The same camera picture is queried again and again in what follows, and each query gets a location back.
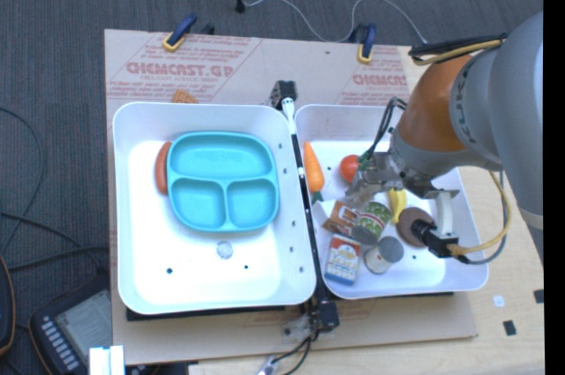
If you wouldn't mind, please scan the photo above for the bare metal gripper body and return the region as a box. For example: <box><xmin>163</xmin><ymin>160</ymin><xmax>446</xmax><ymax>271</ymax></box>
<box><xmin>358</xmin><ymin>151</ymin><xmax>412</xmax><ymax>191</ymax></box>

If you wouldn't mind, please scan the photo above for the red tomato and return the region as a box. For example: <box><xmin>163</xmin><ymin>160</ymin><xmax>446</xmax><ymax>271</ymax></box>
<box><xmin>339</xmin><ymin>154</ymin><xmax>362</xmax><ymax>184</ymax></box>

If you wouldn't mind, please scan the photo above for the green labelled can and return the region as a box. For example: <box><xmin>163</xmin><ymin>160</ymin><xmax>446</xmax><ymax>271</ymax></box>
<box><xmin>350</xmin><ymin>200</ymin><xmax>393</xmax><ymax>247</ymax></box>

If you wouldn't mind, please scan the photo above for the yellow banana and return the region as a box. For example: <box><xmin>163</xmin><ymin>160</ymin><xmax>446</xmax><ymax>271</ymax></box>
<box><xmin>388</xmin><ymin>187</ymin><xmax>409</xmax><ymax>225</ymax></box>

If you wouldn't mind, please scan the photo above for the orange and brown carton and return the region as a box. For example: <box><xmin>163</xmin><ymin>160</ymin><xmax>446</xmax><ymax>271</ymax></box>
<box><xmin>321</xmin><ymin>200</ymin><xmax>362</xmax><ymax>236</ymax></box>

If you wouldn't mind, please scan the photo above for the orange carrot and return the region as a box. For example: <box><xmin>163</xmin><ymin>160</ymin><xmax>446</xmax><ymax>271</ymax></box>
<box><xmin>302</xmin><ymin>140</ymin><xmax>326</xmax><ymax>205</ymax></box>

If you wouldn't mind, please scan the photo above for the brown round biscuit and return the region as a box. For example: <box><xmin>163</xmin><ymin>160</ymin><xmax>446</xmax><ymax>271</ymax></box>
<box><xmin>395</xmin><ymin>206</ymin><xmax>436</xmax><ymax>249</ymax></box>

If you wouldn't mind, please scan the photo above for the thin black and white rod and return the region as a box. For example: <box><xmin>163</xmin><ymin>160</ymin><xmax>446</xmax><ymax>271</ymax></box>
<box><xmin>281</xmin><ymin>97</ymin><xmax>331</xmax><ymax>304</ymax></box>

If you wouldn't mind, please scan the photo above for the white can with grey lid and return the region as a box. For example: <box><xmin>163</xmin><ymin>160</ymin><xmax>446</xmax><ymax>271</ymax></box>
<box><xmin>363</xmin><ymin>236</ymin><xmax>405</xmax><ymax>275</ymax></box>

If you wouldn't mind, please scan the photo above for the white and blue carton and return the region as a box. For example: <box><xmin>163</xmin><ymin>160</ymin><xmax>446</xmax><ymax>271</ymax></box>
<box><xmin>323</xmin><ymin>233</ymin><xmax>362</xmax><ymax>287</ymax></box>

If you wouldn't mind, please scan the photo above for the white plastic tray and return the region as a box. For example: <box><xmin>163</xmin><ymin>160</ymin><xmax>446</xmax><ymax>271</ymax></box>
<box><xmin>111</xmin><ymin>101</ymin><xmax>318</xmax><ymax>316</ymax></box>
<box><xmin>292</xmin><ymin>103</ymin><xmax>490</xmax><ymax>301</ymax></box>

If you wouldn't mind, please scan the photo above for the blue divided plate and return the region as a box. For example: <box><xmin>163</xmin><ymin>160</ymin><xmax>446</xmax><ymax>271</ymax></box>
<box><xmin>165</xmin><ymin>131</ymin><xmax>281</xmax><ymax>233</ymax></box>

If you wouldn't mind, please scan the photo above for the brown cardboard board, red print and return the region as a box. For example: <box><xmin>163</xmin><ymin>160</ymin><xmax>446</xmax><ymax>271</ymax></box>
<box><xmin>103</xmin><ymin>28</ymin><xmax>479</xmax><ymax>366</ymax></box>

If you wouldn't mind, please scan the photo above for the orange sausage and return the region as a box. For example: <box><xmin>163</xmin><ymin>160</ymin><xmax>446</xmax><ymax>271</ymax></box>
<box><xmin>154</xmin><ymin>140</ymin><xmax>174</xmax><ymax>196</ymax></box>

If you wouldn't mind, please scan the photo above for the black cylinder on white bracket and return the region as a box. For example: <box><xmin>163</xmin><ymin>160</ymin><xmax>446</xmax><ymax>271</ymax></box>
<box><xmin>410</xmin><ymin>189</ymin><xmax>462</xmax><ymax>259</ymax></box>

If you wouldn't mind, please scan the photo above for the black block with thin wires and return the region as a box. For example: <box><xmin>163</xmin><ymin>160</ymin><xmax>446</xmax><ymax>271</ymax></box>
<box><xmin>270</xmin><ymin>79</ymin><xmax>298</xmax><ymax>108</ymax></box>
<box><xmin>307</xmin><ymin>298</ymin><xmax>342</xmax><ymax>333</ymax></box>

